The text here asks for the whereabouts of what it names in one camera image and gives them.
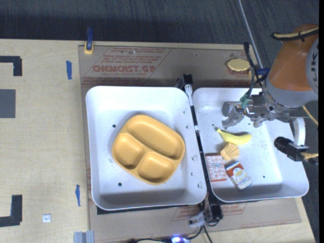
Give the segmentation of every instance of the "yellow divided plate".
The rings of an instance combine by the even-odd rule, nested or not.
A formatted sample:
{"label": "yellow divided plate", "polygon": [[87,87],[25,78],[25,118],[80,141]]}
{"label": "yellow divided plate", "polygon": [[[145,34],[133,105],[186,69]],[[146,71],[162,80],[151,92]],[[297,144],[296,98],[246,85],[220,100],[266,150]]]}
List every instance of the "yellow divided plate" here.
{"label": "yellow divided plate", "polygon": [[147,115],[136,115],[122,127],[112,145],[118,165],[142,181],[157,185],[175,172],[185,153],[181,136]]}

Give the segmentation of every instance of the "wooden table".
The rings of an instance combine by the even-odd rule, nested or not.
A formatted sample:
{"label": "wooden table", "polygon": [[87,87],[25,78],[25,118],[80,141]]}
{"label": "wooden table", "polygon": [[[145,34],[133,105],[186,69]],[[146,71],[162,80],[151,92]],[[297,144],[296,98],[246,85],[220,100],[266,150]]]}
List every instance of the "wooden table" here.
{"label": "wooden table", "polygon": [[[90,229],[87,192],[80,192],[80,207],[75,196],[76,184],[87,187],[77,49],[83,44],[0,40],[0,56],[20,56],[23,68],[22,76],[13,76],[13,64],[0,63],[0,89],[16,90],[15,118],[0,118],[0,217],[10,215],[12,195],[23,197],[22,222],[0,227],[2,242],[73,242],[75,231]],[[72,79],[66,61],[72,63]],[[296,202],[301,223],[213,232],[211,237],[214,242],[315,242],[303,202]],[[52,221],[43,222],[43,214],[51,214]],[[202,234],[192,242],[208,240]]]}

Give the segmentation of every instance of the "tan shell-shaped object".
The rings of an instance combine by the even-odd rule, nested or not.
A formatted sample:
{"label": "tan shell-shaped object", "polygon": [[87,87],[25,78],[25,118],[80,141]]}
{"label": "tan shell-shaped object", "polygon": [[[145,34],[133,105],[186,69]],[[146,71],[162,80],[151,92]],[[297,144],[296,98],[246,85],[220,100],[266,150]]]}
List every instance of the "tan shell-shaped object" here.
{"label": "tan shell-shaped object", "polygon": [[220,154],[226,161],[237,158],[239,155],[238,146],[233,143],[227,143],[221,150]]}

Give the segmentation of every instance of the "white plastic tray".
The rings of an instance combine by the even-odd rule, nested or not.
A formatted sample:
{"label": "white plastic tray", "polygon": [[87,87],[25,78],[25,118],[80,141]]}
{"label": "white plastic tray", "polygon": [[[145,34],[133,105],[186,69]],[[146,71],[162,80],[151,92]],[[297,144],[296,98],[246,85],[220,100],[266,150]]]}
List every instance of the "white plastic tray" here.
{"label": "white plastic tray", "polygon": [[[94,87],[86,95],[92,197],[104,210],[193,205],[207,189],[186,94],[176,88]],[[185,155],[164,184],[150,185],[118,166],[111,147],[125,122],[149,115],[182,136]]]}
{"label": "white plastic tray", "polygon": [[[247,89],[237,88],[200,88],[193,93],[193,104],[200,130],[204,153],[220,152],[226,144],[217,128],[222,130],[222,105],[226,101],[239,101]],[[274,140],[285,137],[294,140],[289,124],[278,120],[265,121],[263,126],[254,128],[253,123],[245,117],[238,125],[227,129],[231,133],[247,132],[252,134],[248,144],[239,146],[240,161],[253,180],[253,185],[238,190],[232,182],[212,182],[214,195],[227,203],[252,201],[272,198],[304,196],[309,187],[307,176],[301,162],[294,162],[278,151]]]}

